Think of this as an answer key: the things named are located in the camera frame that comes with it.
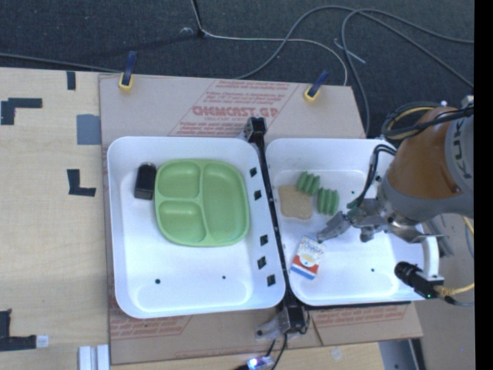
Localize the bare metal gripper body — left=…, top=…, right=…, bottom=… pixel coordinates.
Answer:
left=347, top=197, right=425, bottom=243

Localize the green toy pea pod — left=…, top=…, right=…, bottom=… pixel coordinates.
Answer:
left=316, top=187, right=340, bottom=216
left=295, top=170, right=322, bottom=197

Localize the white red blue carton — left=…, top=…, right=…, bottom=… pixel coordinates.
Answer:
left=289, top=234, right=326, bottom=281

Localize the tan toy bread slice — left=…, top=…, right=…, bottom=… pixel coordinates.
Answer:
left=277, top=183, right=314, bottom=220

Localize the white plastic tray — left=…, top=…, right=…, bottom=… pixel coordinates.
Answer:
left=265, top=137, right=441, bottom=308
left=106, top=135, right=287, bottom=320

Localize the thin black rod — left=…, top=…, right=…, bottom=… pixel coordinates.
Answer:
left=252, top=131, right=298, bottom=312

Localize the green divided plate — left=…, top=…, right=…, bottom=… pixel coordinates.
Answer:
left=153, top=158, right=252, bottom=248

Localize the small black bottle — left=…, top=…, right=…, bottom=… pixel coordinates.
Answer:
left=133, top=162, right=158, bottom=201

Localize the brown cardboard board red print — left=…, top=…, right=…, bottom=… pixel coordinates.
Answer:
left=97, top=72, right=424, bottom=366

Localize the black cylinder on white bracket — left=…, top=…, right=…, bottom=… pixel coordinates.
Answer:
left=393, top=234, right=446, bottom=301

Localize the black block with thin wires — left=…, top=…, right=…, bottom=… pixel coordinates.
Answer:
left=282, top=304, right=308, bottom=333
left=243, top=116, right=268, bottom=143

